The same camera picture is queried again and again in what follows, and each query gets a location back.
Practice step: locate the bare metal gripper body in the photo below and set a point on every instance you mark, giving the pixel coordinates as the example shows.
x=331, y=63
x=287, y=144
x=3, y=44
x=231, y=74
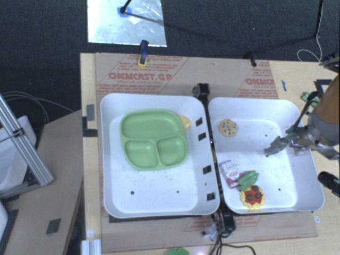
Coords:
x=305, y=138

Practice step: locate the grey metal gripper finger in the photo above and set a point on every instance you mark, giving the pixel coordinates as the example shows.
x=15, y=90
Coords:
x=282, y=142
x=272, y=149

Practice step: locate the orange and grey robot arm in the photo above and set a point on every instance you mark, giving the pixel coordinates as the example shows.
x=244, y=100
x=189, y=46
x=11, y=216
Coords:
x=329, y=108

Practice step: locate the white plastic tray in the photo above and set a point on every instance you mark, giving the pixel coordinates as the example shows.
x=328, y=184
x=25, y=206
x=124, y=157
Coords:
x=159, y=187
x=273, y=179

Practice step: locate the green toy beans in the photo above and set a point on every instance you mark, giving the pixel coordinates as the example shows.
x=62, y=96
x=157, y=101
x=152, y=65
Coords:
x=247, y=180

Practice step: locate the pink and white carton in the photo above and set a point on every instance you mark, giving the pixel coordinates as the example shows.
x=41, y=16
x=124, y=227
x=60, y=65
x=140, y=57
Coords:
x=229, y=170

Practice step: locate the tan chocolate chip cookie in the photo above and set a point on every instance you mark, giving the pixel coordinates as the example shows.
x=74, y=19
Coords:
x=228, y=128

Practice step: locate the yellow and red toy pizza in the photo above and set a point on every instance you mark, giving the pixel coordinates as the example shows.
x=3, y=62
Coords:
x=252, y=198

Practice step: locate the thin black rod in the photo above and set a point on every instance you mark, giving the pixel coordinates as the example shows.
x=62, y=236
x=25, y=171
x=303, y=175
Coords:
x=212, y=145

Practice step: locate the brown cardboard board red print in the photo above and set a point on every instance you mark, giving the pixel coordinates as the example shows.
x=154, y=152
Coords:
x=228, y=73

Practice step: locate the yellow toy biscuit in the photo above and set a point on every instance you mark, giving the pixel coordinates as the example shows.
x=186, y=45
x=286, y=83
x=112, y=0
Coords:
x=186, y=122

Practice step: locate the green divided plate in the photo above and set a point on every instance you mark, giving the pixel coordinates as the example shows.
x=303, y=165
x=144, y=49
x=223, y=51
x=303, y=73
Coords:
x=148, y=131

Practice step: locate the green ribbed toy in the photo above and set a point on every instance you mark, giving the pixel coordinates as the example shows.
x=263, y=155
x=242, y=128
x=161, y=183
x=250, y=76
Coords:
x=178, y=251

